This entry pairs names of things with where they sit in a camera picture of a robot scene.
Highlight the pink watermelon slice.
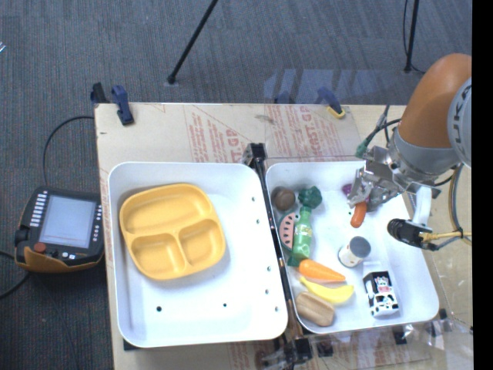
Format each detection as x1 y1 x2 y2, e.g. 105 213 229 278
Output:
277 211 301 252

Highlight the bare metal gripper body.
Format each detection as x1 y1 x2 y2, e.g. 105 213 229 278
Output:
359 146 442 208

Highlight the orange sausage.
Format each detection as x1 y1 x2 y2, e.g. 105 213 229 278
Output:
350 201 368 230

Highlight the white can grey lid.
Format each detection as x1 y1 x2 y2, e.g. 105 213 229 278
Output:
337 235 372 268

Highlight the tan bread roll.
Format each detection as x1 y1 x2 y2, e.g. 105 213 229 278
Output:
294 291 337 328

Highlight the yellow divided plate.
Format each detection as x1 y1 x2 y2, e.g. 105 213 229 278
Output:
118 183 227 281

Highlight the white plastic tray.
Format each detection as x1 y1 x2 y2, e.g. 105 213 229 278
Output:
264 160 441 335
107 161 289 349

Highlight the brown cardboard board red print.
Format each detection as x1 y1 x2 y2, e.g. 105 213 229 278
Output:
94 103 472 370

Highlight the yellow banana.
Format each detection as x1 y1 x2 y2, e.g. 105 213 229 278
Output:
299 275 355 305

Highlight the white cow print carton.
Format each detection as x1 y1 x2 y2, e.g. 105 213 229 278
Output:
362 270 401 318

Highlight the black cylinder on white bracket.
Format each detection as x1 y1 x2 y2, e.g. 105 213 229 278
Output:
387 185 435 249

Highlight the green bottle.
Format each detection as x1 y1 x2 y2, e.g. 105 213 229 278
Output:
287 205 314 267

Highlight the brown kiwi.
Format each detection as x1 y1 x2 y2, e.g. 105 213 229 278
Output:
271 187 297 212

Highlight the orange carrot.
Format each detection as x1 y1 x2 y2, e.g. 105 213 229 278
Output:
298 258 347 284

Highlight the green broccoli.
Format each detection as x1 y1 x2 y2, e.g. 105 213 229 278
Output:
297 185 324 209

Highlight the black tripod leg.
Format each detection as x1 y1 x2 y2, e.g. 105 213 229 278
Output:
402 0 424 74
166 0 228 86

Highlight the black block with thin wires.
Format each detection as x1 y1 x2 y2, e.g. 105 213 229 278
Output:
242 143 268 167
283 335 314 364

